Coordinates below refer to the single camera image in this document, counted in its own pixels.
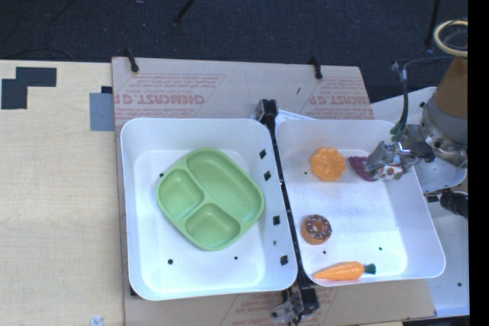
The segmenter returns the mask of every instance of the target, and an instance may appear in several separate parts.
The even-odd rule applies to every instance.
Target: orange pumpkin toy
[[[322,181],[336,181],[346,169],[345,158],[334,147],[320,147],[310,157],[312,172]]]

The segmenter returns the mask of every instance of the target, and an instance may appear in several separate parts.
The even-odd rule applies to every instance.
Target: black fabric
[[[402,94],[390,65],[427,48],[435,0],[1,0],[0,58],[110,62],[135,57],[358,66],[372,102]],[[467,18],[440,0],[437,23]],[[410,90],[437,86],[447,63],[410,67]]]

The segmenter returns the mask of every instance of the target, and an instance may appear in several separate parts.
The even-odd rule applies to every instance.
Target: brown cardboard
[[[126,325],[276,325],[270,310],[280,292],[219,295],[149,302],[130,295],[125,198],[120,157],[122,126],[136,117],[249,118],[261,99],[279,109],[313,118],[373,119],[360,70],[322,66],[316,79],[310,65],[135,59],[112,60],[115,133],[118,152],[121,251]],[[334,326],[431,317],[434,309],[424,280],[341,288],[317,287],[320,308],[301,324]]]

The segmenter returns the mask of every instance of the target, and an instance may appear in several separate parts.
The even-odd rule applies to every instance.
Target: toy donut
[[[323,244],[331,237],[331,225],[324,216],[309,215],[300,226],[300,233],[309,244]]]

